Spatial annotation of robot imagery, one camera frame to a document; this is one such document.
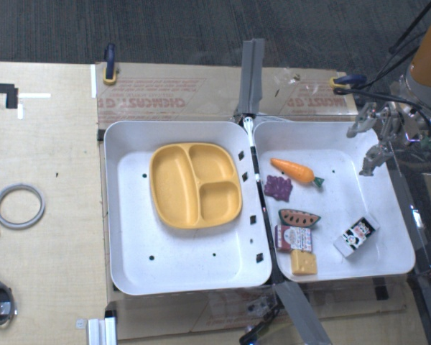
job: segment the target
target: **purple grapes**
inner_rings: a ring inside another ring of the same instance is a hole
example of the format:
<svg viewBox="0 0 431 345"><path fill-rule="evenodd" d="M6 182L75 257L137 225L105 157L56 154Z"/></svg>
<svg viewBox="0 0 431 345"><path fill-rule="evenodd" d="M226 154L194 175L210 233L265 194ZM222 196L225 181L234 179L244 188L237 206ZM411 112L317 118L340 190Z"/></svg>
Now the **purple grapes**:
<svg viewBox="0 0 431 345"><path fill-rule="evenodd" d="M289 202L289 196L292 192L292 182L290 179L284 179L280 176L267 176L264 192L266 196L273 197L277 201Z"/></svg>

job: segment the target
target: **gray metal bar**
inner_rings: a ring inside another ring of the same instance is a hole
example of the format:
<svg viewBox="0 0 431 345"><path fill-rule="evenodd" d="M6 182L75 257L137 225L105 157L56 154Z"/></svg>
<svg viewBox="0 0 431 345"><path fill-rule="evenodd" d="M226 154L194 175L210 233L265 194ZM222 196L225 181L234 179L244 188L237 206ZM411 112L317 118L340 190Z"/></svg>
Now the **gray metal bar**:
<svg viewBox="0 0 431 345"><path fill-rule="evenodd" d="M263 38L254 38L243 43L238 114L257 114L259 112L264 51L265 39Z"/></svg>
<svg viewBox="0 0 431 345"><path fill-rule="evenodd" d="M116 318L108 317L106 322L106 345L116 345Z"/></svg>
<svg viewBox="0 0 431 345"><path fill-rule="evenodd" d="M88 345L104 345L105 342L101 342L101 322L97 319L90 319L88 321L88 327L86 331Z"/></svg>
<svg viewBox="0 0 431 345"><path fill-rule="evenodd" d="M332 344L302 288L296 282L284 281L274 285L273 288L305 344Z"/></svg>

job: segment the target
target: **white tray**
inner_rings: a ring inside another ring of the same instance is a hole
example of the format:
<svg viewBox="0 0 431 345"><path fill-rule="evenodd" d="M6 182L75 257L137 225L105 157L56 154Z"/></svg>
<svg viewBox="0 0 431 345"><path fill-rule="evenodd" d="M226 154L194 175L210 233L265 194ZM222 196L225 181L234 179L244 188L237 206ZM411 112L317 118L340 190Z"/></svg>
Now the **white tray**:
<svg viewBox="0 0 431 345"><path fill-rule="evenodd" d="M243 198L241 212L232 222L184 230L160 221L150 191L149 162L159 147L178 142L210 142L228 151ZM248 288L268 280L272 258L249 141L239 125L120 121L107 129L104 147L111 276L120 291L146 295Z"/></svg>
<svg viewBox="0 0 431 345"><path fill-rule="evenodd" d="M321 189L292 180L289 202L265 197L272 228L278 211L293 208L321 216L312 229L312 250L317 257L316 275L293 275L289 253L277 252L279 268L291 280L313 282L354 277L397 275L409 272L415 254L386 164L374 176L360 176L369 148L378 142L373 130L347 138L349 122L260 123L254 130L261 180L282 176L270 158L290 160L311 167L324 178ZM381 228L348 258L333 242L360 217L369 214Z"/></svg>

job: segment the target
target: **metal ring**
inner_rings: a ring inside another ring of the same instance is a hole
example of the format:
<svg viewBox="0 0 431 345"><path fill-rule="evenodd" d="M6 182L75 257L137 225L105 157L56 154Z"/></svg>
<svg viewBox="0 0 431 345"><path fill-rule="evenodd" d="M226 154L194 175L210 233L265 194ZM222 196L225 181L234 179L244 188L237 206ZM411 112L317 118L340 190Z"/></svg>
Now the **metal ring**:
<svg viewBox="0 0 431 345"><path fill-rule="evenodd" d="M10 194L11 192L14 192L16 190L28 190L29 192L34 193L38 200L40 201L40 210L37 212L37 214L31 218L30 220L23 222L22 224L17 224L14 222L7 221L0 213L0 223L9 228L14 230L22 230L26 229L28 227L31 227L32 225L35 225L43 216L43 213L45 212L45 200L43 199L42 193L36 189L33 185L25 184L25 183L17 183L17 184L11 184L5 187L4 189L0 190L0 204L1 201L5 196Z"/></svg>

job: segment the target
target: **blue clamp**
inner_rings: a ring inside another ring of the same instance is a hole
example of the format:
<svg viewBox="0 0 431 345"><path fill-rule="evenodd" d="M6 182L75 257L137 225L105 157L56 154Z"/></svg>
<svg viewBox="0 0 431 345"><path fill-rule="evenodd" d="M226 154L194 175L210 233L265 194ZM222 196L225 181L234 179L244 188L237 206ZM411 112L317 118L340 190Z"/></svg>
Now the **blue clamp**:
<svg viewBox="0 0 431 345"><path fill-rule="evenodd" d="M103 82L111 86L116 82L116 70L115 70L115 45L109 43L107 48L104 50L103 59L107 62L107 66L103 70Z"/></svg>
<svg viewBox="0 0 431 345"><path fill-rule="evenodd" d="M343 77L332 77L329 80L329 84L332 88L345 87L346 85L361 85L367 82L367 77L362 74L348 74Z"/></svg>

